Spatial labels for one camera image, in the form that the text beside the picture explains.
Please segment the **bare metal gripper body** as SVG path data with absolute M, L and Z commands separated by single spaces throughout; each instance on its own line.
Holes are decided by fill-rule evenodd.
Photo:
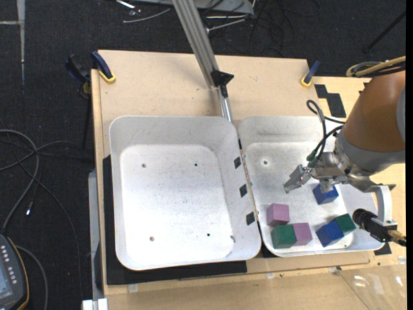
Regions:
M 378 184 L 370 177 L 372 173 L 351 162 L 345 154 L 324 152 L 312 167 L 311 177 L 318 181 L 332 178 L 336 184 L 351 185 L 361 192 L 374 192 Z

